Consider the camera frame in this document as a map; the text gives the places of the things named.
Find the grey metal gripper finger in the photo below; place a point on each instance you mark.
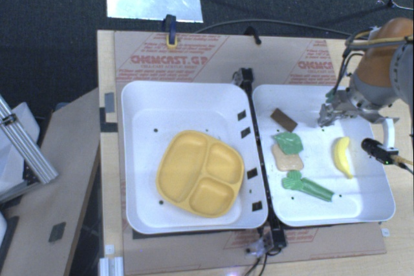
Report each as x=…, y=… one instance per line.
x=332, y=119
x=322, y=115

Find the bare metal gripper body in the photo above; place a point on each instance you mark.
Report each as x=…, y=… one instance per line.
x=347, y=106

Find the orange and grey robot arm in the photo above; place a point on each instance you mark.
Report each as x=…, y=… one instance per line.
x=375, y=55

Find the yellow banana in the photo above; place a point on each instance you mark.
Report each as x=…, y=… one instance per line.
x=343, y=156

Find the brown chocolate bar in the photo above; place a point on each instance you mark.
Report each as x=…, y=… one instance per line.
x=283, y=120

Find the green lettuce leaf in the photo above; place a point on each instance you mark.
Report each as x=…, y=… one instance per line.
x=288, y=142

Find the beige bread slice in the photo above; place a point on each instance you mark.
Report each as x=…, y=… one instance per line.
x=289, y=164

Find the thin black rod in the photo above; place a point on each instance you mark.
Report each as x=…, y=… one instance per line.
x=258, y=139

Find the green celery stalk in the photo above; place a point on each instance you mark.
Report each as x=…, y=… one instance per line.
x=310, y=189

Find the brown cardboard board red print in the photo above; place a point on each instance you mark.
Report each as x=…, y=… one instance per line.
x=271, y=55

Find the white plastic tray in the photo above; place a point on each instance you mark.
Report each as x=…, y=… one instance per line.
x=323, y=213
x=181, y=106

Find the yellow divided plate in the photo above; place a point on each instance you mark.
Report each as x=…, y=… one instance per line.
x=184, y=168

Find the black cylinder on white bracket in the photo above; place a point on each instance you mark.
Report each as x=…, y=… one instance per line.
x=375, y=148

